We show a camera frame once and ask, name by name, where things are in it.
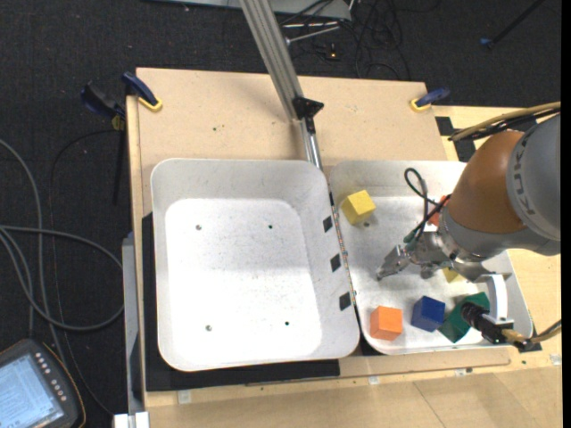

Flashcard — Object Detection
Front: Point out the white plastic tray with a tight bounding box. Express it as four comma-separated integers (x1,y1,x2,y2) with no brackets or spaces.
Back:
150,157,361,373
328,160,535,357

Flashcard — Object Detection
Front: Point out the pale wood board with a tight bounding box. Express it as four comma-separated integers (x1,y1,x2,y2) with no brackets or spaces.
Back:
135,67,512,390

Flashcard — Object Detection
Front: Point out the red cube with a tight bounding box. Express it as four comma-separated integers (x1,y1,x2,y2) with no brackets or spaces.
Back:
426,195,451,228

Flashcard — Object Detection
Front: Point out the blue cube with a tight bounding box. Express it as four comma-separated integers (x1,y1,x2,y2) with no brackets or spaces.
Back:
410,295,447,333

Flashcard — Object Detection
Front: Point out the orange cube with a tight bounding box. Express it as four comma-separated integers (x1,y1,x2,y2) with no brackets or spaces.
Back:
369,305,404,342

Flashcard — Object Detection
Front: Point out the black cylinder on white bracket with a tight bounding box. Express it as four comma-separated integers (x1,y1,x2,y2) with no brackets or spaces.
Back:
460,273,515,345

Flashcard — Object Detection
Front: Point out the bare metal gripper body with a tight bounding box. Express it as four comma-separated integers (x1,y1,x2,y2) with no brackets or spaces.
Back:
403,231,485,284

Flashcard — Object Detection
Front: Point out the large yellow cube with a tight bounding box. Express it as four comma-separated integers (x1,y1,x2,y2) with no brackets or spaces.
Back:
340,189,377,226

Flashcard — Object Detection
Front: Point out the green cube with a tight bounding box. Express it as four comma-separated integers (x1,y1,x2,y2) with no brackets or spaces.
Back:
436,291,492,344

